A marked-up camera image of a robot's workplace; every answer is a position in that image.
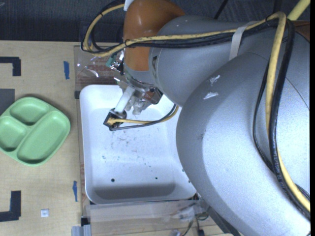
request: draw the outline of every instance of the black carpet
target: black carpet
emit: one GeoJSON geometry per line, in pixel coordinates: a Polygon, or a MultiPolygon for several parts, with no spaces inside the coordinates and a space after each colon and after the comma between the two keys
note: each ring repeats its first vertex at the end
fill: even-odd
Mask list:
{"type": "MultiPolygon", "coordinates": [[[[113,0],[0,0],[0,40],[78,41],[95,14],[113,0]]],[[[223,0],[172,0],[187,14],[214,17],[223,0]]],[[[299,0],[283,0],[288,14],[299,0]]],[[[270,15],[274,0],[230,0],[223,21],[260,20],[270,15]]],[[[300,17],[310,20],[310,8],[300,17]]],[[[98,41],[117,41],[122,10],[106,15],[96,28],[98,41]]]]}

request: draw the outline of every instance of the beige table surface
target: beige table surface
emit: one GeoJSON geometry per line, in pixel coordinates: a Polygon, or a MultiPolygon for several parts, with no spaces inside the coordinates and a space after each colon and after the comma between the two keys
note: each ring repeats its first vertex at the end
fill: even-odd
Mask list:
{"type": "Polygon", "coordinates": [[[0,88],[15,89],[15,100],[38,97],[61,110],[71,123],[70,133],[45,164],[29,167],[0,152],[0,211],[8,211],[11,191],[21,190],[22,215],[0,222],[0,236],[71,235],[80,223],[81,188],[73,46],[78,43],[0,41],[0,56],[19,57],[22,76],[12,76],[12,64],[0,64],[0,88]],[[69,62],[66,80],[63,61],[69,62]],[[72,186],[78,185],[78,202],[72,186]],[[49,217],[41,217],[41,209],[49,217]]]}

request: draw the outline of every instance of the green plate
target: green plate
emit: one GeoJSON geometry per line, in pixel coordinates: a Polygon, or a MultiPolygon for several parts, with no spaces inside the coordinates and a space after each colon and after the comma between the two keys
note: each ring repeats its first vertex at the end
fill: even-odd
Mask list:
{"type": "Polygon", "coordinates": [[[0,150],[38,166],[56,153],[69,131],[70,121],[60,110],[34,97],[21,98],[0,116],[0,150]]]}

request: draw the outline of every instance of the white square marker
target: white square marker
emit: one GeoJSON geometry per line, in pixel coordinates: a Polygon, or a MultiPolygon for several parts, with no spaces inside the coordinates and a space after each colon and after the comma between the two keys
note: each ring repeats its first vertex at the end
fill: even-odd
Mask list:
{"type": "Polygon", "coordinates": [[[40,210],[40,216],[42,218],[49,217],[49,209],[42,209],[42,210],[40,210]]]}

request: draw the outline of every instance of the transparent plastic sheet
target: transparent plastic sheet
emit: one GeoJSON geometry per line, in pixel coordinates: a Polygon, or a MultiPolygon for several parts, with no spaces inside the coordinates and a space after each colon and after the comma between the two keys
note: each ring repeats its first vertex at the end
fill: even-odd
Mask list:
{"type": "Polygon", "coordinates": [[[207,208],[203,200],[90,205],[85,207],[85,216],[90,220],[92,235],[111,236],[185,229],[207,208]]]}
{"type": "Polygon", "coordinates": [[[115,71],[106,66],[108,57],[99,58],[74,46],[75,95],[88,85],[115,85],[115,71]]]}

